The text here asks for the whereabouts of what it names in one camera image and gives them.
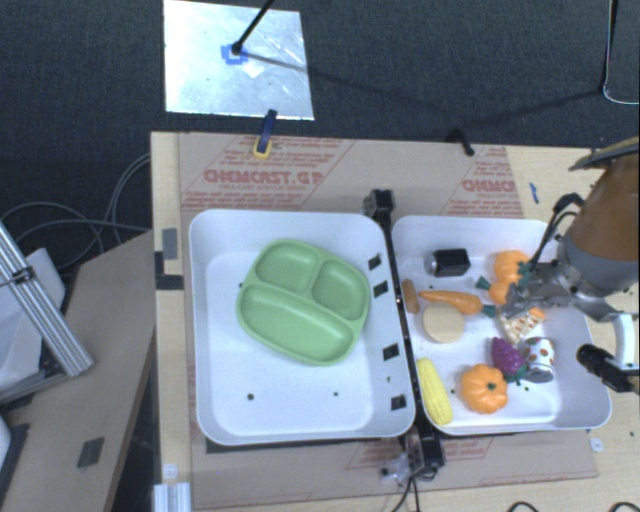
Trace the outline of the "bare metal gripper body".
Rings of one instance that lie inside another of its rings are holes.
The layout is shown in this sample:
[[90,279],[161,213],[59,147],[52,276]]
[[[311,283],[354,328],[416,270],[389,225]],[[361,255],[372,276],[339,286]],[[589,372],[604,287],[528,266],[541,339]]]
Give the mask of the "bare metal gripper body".
[[571,306],[595,321],[616,318],[616,309],[605,299],[608,290],[597,287],[566,262],[529,262],[521,265],[518,273],[522,309],[531,301],[542,309]]

